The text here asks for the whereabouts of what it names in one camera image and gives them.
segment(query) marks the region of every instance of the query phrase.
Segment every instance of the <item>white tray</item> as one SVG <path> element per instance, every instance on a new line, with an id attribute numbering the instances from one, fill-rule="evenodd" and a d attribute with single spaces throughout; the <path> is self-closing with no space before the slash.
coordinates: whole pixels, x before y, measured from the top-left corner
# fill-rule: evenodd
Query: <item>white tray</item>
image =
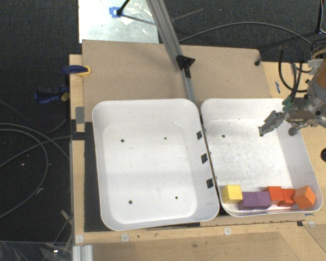
<path id="1" fill-rule="evenodd" d="M 102 220 L 127 230 L 211 220 L 219 211 L 197 107 L 185 99 L 93 109 Z"/>
<path id="2" fill-rule="evenodd" d="M 240 184 L 242 191 L 261 191 L 269 185 L 300 188 L 309 185 L 315 205 L 300 210 L 271 206 L 267 210 L 238 210 L 222 206 L 232 216 L 311 212 L 322 206 L 322 194 L 300 133 L 289 136 L 286 121 L 276 130 L 259 136 L 258 127 L 272 110 L 281 111 L 279 99 L 209 99 L 202 104 L 205 135 L 219 190 Z"/>

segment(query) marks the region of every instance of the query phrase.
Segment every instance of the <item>black floor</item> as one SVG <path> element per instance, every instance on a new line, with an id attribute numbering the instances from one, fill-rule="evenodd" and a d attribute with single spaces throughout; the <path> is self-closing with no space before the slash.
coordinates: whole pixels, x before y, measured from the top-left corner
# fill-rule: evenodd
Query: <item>black floor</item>
<path id="1" fill-rule="evenodd" d="M 174 23 L 179 38 L 213 26 L 259 21 L 289 28 L 310 41 L 326 37 L 314 33 L 319 0 L 165 0 L 172 17 L 204 8 Z M 326 30 L 326 0 L 323 28 Z M 271 27 L 241 25 L 219 29 L 185 44 L 258 48 L 265 61 L 278 60 L 278 47 L 296 41 L 293 35 Z M 306 60 L 310 47 L 302 40 Z M 35 103 L 37 87 L 66 83 L 59 71 L 68 55 L 80 53 L 77 0 L 0 0 L 0 100 L 19 110 L 27 119 L 0 104 L 0 122 L 16 123 L 46 132 L 68 119 L 68 103 Z M 0 125 L 11 129 L 12 126 Z M 67 121 L 50 138 L 70 135 Z M 68 141 L 57 141 L 68 152 Z M 0 131 L 0 164 L 36 141 L 17 132 Z M 0 240 L 54 241 L 71 214 L 68 160 L 46 145 L 49 172 L 42 190 L 21 208 L 0 219 Z M 0 169 L 0 215 L 24 200 L 43 178 L 42 149 L 25 153 Z M 66 239 L 66 227 L 59 241 Z"/>

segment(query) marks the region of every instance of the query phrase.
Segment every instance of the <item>purple block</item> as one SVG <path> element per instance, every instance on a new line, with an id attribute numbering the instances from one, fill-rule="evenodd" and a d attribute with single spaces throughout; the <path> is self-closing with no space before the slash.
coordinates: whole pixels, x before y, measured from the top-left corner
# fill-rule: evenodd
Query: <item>purple block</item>
<path id="1" fill-rule="evenodd" d="M 239 210 L 253 210 L 258 207 L 256 192 L 242 192 L 243 200 L 238 203 Z"/>
<path id="2" fill-rule="evenodd" d="M 256 192 L 258 209 L 268 209 L 272 205 L 271 196 L 268 191 Z"/>

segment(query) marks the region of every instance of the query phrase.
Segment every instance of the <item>yellow block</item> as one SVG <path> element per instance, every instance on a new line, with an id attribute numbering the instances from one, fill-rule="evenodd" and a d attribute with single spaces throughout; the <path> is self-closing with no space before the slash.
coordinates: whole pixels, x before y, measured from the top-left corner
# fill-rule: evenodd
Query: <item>yellow block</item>
<path id="1" fill-rule="evenodd" d="M 226 204 L 235 204 L 243 200 L 240 185 L 226 185 L 221 194 L 222 201 Z"/>

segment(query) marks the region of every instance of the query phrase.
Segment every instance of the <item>black clamp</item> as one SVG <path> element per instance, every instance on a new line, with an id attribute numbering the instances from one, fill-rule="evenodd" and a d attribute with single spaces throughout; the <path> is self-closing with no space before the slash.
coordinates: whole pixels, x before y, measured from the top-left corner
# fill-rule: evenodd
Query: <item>black clamp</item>
<path id="1" fill-rule="evenodd" d="M 180 70 L 185 71 L 185 76 L 191 78 L 190 66 L 192 66 L 196 60 L 183 55 L 177 55 L 176 61 L 178 62 Z"/>

